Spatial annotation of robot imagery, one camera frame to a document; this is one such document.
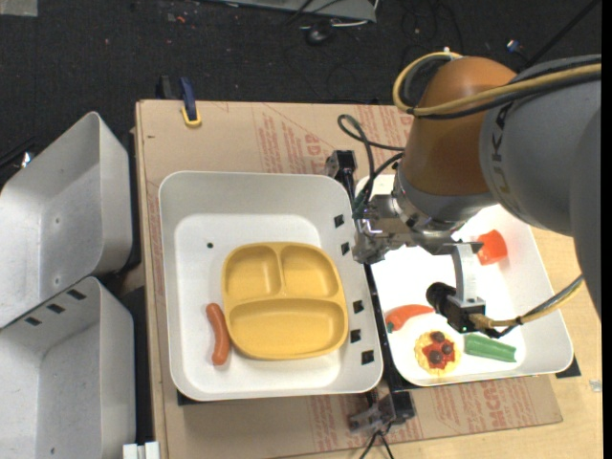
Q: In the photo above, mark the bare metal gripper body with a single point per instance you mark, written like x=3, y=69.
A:
x=397, y=237

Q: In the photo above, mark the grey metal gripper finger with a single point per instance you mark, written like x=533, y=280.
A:
x=378, y=250
x=362, y=251

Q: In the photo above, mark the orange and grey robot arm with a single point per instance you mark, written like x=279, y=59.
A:
x=531, y=160

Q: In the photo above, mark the orange carrot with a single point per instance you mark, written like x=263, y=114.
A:
x=408, y=312

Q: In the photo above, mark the orange red rounded block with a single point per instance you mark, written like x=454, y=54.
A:
x=492, y=246

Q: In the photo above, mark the yellow divided plate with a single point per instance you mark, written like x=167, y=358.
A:
x=287, y=323

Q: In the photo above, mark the yellow pizza with dark toppings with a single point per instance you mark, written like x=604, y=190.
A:
x=437, y=354

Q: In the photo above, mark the brown cardboard board red print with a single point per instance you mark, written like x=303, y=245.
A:
x=287, y=132

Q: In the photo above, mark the green bean pod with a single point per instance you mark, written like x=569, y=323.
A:
x=490, y=348

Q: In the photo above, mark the white plastic tray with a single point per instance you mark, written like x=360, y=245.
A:
x=535, y=323
x=52, y=218
x=201, y=237
x=62, y=376

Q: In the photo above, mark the orange sausage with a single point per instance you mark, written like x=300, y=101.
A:
x=219, y=333

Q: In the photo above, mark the black cylinder on white bracket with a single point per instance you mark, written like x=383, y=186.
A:
x=466, y=275

